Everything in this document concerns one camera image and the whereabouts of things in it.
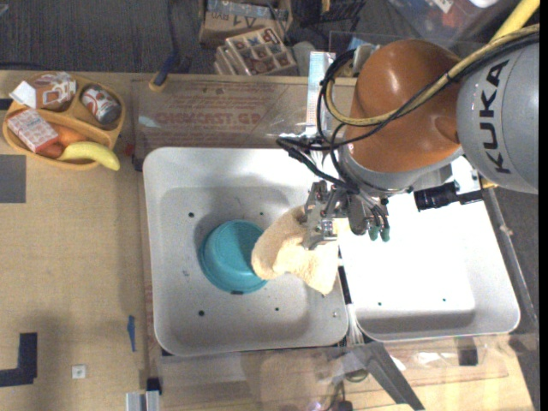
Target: white tray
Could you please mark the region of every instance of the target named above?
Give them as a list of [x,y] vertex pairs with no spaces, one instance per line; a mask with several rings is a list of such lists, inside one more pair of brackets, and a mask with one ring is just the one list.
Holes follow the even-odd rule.
[[266,229],[303,205],[313,182],[304,165],[276,149],[161,148],[146,157],[143,173],[154,329],[165,350],[194,356],[343,339],[348,317],[338,279],[326,297],[289,274],[230,295],[198,263],[198,246],[217,225],[246,219]]
[[483,202],[390,198],[390,241],[341,241],[361,329],[381,342],[507,333],[520,308]]

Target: towel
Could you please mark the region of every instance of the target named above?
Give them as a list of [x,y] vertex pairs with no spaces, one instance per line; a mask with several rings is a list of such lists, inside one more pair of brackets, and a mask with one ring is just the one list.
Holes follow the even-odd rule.
[[265,280],[290,272],[327,295],[337,278],[338,243],[330,241],[306,250],[301,244],[307,228],[298,221],[303,214],[304,208],[300,205],[266,229],[255,243],[251,264],[255,274]]

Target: yellow banana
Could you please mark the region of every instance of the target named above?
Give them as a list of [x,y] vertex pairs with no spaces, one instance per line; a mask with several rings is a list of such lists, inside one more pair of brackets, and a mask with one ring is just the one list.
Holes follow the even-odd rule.
[[104,167],[119,170],[120,160],[116,154],[105,145],[94,141],[77,141],[68,145],[57,160],[93,160],[102,164]]

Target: black tape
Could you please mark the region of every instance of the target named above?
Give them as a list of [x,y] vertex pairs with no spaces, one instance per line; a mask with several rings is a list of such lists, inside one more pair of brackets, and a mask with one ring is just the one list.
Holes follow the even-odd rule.
[[19,335],[17,368],[0,370],[0,387],[28,385],[38,377],[38,333]]
[[342,296],[344,297],[344,304],[349,305],[352,303],[352,297],[350,297],[350,288],[348,287],[348,280],[346,279],[346,272],[344,267],[339,266],[339,280],[341,281]]
[[27,201],[27,157],[0,154],[0,203]]
[[11,103],[13,102],[13,99],[0,99],[0,111],[7,110]]

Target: wooden counter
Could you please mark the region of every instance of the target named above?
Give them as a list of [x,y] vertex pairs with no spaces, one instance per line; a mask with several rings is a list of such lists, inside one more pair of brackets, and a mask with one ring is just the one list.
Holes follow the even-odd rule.
[[[0,98],[30,74],[0,71]],[[21,333],[38,333],[38,377],[33,384],[0,388],[2,411],[124,410],[125,394],[143,390],[151,373],[140,229],[142,176],[124,155],[133,139],[131,80],[150,75],[83,75],[112,87],[128,106],[116,146],[122,168],[73,172],[27,158],[26,203],[0,204],[0,369],[17,366]],[[16,154],[3,138],[0,154]],[[130,315],[136,325],[135,352],[127,331]],[[415,392],[427,409],[533,409],[515,355],[501,355],[503,377],[417,386]],[[86,365],[84,379],[71,377],[71,367],[78,364]],[[348,398],[356,409],[387,403],[378,390],[349,390]],[[163,403],[162,409],[191,409],[173,404],[168,396]],[[208,407],[194,408],[257,409],[250,402],[227,401]]]

